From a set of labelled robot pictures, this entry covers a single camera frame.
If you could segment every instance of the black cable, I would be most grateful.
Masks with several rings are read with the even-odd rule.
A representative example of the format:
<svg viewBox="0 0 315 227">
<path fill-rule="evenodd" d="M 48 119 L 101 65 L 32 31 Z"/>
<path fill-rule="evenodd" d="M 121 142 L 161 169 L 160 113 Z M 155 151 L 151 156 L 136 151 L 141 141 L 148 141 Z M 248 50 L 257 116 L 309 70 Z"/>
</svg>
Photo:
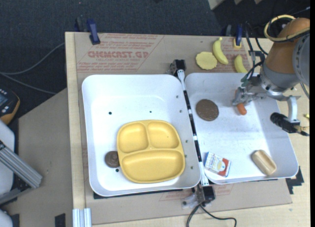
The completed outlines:
<svg viewBox="0 0 315 227">
<path fill-rule="evenodd" d="M 234 227 L 236 227 L 236 224 L 237 224 L 237 221 L 234 217 L 227 217 L 227 218 L 220 218 L 220 217 L 216 217 L 214 215 L 212 215 L 210 212 L 208 212 L 203 206 L 202 206 L 202 203 L 197 205 L 193 210 L 192 212 L 189 214 L 188 218 L 187 218 L 187 222 L 186 222 L 186 227 L 189 227 L 189 223 L 192 219 L 192 217 L 194 216 L 194 214 L 196 213 L 196 211 L 198 210 L 198 208 L 201 207 L 201 209 L 207 213 L 209 216 L 211 216 L 212 218 L 214 219 L 217 219 L 217 220 L 233 220 L 235 223 L 234 223 Z"/>
<path fill-rule="evenodd" d="M 211 216 L 211 217 L 213 217 L 213 218 L 215 218 L 215 219 L 217 219 L 217 220 L 234 220 L 234 227 L 236 227 L 236 224 L 237 224 L 237 221 L 236 221 L 236 219 L 234 218 L 234 217 L 226 217 L 226 218 L 220 218 L 220 217 L 216 217 L 216 216 L 214 216 L 214 215 L 212 215 L 210 212 L 208 212 L 202 205 L 200 205 L 200 207 L 202 208 L 202 210 L 204 211 L 204 212 L 206 212 L 209 216 Z"/>
<path fill-rule="evenodd" d="M 305 11 L 308 11 L 308 10 L 310 10 L 310 9 L 311 9 L 311 6 L 308 6 L 308 7 L 306 7 L 306 8 L 303 9 L 303 10 L 300 10 L 300 11 L 298 11 L 298 12 L 292 13 L 291 15 L 296 15 L 296 14 L 298 14 L 298 13 L 305 12 Z"/>
<path fill-rule="evenodd" d="M 21 71 L 18 71 L 18 72 L 1 72 L 0 73 L 2 75 L 18 75 L 18 74 L 23 74 L 23 73 L 26 73 L 30 70 L 32 70 L 33 68 L 35 68 L 36 66 L 38 66 L 39 64 L 41 64 L 45 59 L 47 59 L 55 50 L 57 50 L 58 48 L 60 48 L 61 46 L 63 46 L 64 43 L 61 43 L 59 44 L 57 47 L 55 47 L 54 49 L 52 49 L 47 55 L 45 55 L 41 60 L 39 60 L 37 63 L 35 63 L 33 66 L 27 68 L 27 69 L 24 69 L 24 70 L 21 70 Z"/>
<path fill-rule="evenodd" d="M 306 97 L 310 100 L 310 93 L 308 93 L 306 87 L 305 87 L 305 84 L 301 82 L 301 87 L 302 87 L 302 90 L 304 91 Z"/>
<path fill-rule="evenodd" d="M 251 43 L 251 41 L 250 41 L 250 35 L 249 35 L 249 33 L 248 33 L 248 28 L 247 28 L 248 22 L 245 22 L 245 24 L 246 24 L 246 25 L 245 25 L 246 41 L 247 41 L 247 43 L 248 43 L 248 46 L 250 47 L 250 51 L 253 52 L 252 43 Z"/>
<path fill-rule="evenodd" d="M 26 83 L 23 83 L 17 79 L 14 79 L 12 77 L 10 77 L 10 75 L 19 75 L 19 74 L 23 74 L 23 73 L 26 73 L 30 70 L 32 70 L 33 68 L 35 68 L 36 66 L 38 66 L 39 64 L 41 64 L 45 59 L 47 59 L 53 52 L 55 52 L 59 47 L 63 46 L 64 43 L 61 43 L 59 44 L 58 46 L 56 46 L 54 49 L 52 49 L 47 55 L 45 55 L 41 60 L 39 60 L 37 63 L 35 63 L 33 66 L 27 68 L 27 69 L 24 69 L 24 70 L 21 70 L 21 71 L 18 71 L 18 72 L 1 72 L 0 71 L 0 75 L 2 75 L 3 77 L 6 77 L 8 79 L 10 79 L 11 81 L 14 81 L 18 84 L 21 84 L 25 87 L 28 87 L 30 89 L 33 89 L 33 90 L 36 90 L 36 91 L 40 91 L 40 92 L 43 92 L 43 93 L 47 93 L 47 94 L 51 94 L 51 95 L 55 95 L 56 93 L 55 92 L 51 92 L 51 91 L 47 91 L 47 90 L 43 90 L 43 89 L 40 89 L 40 88 L 37 88 L 37 87 L 34 87 L 32 85 L 29 85 L 29 84 L 26 84 Z"/>
<path fill-rule="evenodd" d="M 263 64 L 262 61 L 256 63 L 256 64 L 247 72 L 247 74 L 245 75 L 245 76 L 247 77 L 247 80 L 250 80 L 250 79 L 252 78 L 252 75 L 254 74 L 255 68 L 258 67 L 258 66 L 261 66 L 262 64 Z"/>
<path fill-rule="evenodd" d="M 255 41 L 256 41 L 256 43 L 257 43 L 257 46 L 259 47 L 259 49 L 261 50 L 261 52 L 264 53 L 265 55 L 268 55 L 268 53 L 260 46 L 260 43 L 259 43 L 258 38 L 257 38 L 257 33 L 254 31 L 254 29 L 252 28 L 252 26 L 250 25 L 250 23 L 249 23 L 249 22 L 246 22 L 245 24 L 246 24 L 246 25 L 245 25 L 245 30 L 247 30 L 247 27 L 250 28 L 250 30 L 251 30 L 251 32 L 252 32 L 252 36 L 255 38 Z"/>
<path fill-rule="evenodd" d="M 14 81 L 14 82 L 16 82 L 16 83 L 18 83 L 18 84 L 21 84 L 21 85 L 25 86 L 25 87 L 28 87 L 28 88 L 30 88 L 30 89 L 33 89 L 33 90 L 36 90 L 36 91 L 40 91 L 40 92 L 43 92 L 43 93 L 47 93 L 47 94 L 51 94 L 51 95 L 57 94 L 57 93 L 55 93 L 55 92 L 46 91 L 46 90 L 43 90 L 43 89 L 34 87 L 34 86 L 32 86 L 32 85 L 23 83 L 23 82 L 21 82 L 21 81 L 19 81 L 19 80 L 16 80 L 16 79 L 14 79 L 14 78 L 12 78 L 12 77 L 6 75 L 6 74 L 3 74 L 3 73 L 1 73 L 1 72 L 0 72 L 0 75 L 6 77 L 6 78 L 8 78 L 8 79 L 10 79 L 11 81 Z"/>
<path fill-rule="evenodd" d="M 307 132 L 305 132 L 305 131 L 301 131 L 300 134 L 303 135 L 303 136 L 306 136 L 306 137 L 309 137 L 309 136 L 310 136 L 310 134 L 307 133 Z"/>
</svg>

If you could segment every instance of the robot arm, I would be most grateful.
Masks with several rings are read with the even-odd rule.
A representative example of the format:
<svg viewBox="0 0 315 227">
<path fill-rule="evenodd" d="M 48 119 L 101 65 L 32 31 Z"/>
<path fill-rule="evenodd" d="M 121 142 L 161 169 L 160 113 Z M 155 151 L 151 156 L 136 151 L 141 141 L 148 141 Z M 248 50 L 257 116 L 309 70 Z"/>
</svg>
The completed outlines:
<svg viewBox="0 0 315 227">
<path fill-rule="evenodd" d="M 274 38 L 268 34 L 270 25 L 280 19 L 289 18 L 291 21 Z M 260 66 L 259 74 L 248 72 L 242 79 L 242 85 L 235 92 L 232 104 L 239 111 L 246 110 L 244 106 L 258 98 L 273 98 L 278 101 L 287 101 L 289 116 L 274 113 L 271 120 L 288 133 L 301 131 L 297 120 L 297 104 L 299 97 L 286 97 L 283 93 L 292 89 L 298 83 L 310 85 L 310 20 L 306 18 L 295 19 L 283 15 L 272 19 L 265 27 L 265 36 L 274 41 L 274 44 L 264 61 L 254 65 Z"/>
</svg>

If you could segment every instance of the gray carpet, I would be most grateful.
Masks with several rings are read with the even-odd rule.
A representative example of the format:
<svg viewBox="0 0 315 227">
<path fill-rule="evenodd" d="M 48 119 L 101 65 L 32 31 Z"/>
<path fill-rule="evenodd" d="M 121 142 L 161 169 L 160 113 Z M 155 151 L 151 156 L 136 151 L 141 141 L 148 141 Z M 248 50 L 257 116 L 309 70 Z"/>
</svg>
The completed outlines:
<svg viewBox="0 0 315 227">
<path fill-rule="evenodd" d="M 310 0 L 225 0 L 215 10 L 207 0 L 0 0 L 0 72 L 24 70 L 64 42 L 64 32 L 74 31 L 75 19 L 94 18 L 99 32 L 178 35 L 220 35 L 231 24 L 248 21 L 261 34 L 272 16 L 297 13 Z M 310 17 L 310 11 L 296 14 Z M 64 48 L 56 50 L 36 68 L 12 76 L 22 82 L 57 93 L 66 87 Z M 21 99 L 16 118 L 32 110 L 51 94 L 42 93 L 0 75 L 0 85 Z"/>
</svg>

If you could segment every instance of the banana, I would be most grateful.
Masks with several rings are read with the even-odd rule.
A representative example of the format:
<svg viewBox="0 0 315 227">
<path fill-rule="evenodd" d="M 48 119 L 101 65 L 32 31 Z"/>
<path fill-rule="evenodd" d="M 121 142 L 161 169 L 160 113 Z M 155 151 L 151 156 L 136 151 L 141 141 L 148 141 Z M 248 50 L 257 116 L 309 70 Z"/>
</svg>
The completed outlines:
<svg viewBox="0 0 315 227">
<path fill-rule="evenodd" d="M 238 73 L 247 73 L 247 70 L 245 69 L 245 67 L 243 65 L 243 58 L 241 55 L 238 55 L 234 59 L 234 66 L 235 66 L 235 69 Z"/>
<path fill-rule="evenodd" d="M 213 43 L 212 52 L 220 63 L 226 65 L 226 64 L 228 64 L 228 60 L 221 50 L 221 41 L 222 41 L 222 37 L 220 37 L 218 40 L 216 40 Z"/>
</svg>

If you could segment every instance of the yellow plate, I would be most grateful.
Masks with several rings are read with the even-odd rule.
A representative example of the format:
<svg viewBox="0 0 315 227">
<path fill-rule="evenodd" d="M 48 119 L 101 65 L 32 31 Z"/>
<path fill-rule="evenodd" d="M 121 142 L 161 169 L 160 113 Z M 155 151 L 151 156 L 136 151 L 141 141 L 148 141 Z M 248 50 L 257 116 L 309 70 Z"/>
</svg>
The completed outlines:
<svg viewBox="0 0 315 227">
<path fill-rule="evenodd" d="M 183 147 L 176 129 L 162 120 L 141 120 L 123 125 L 117 134 L 119 163 L 136 183 L 174 179 L 185 169 Z"/>
</svg>

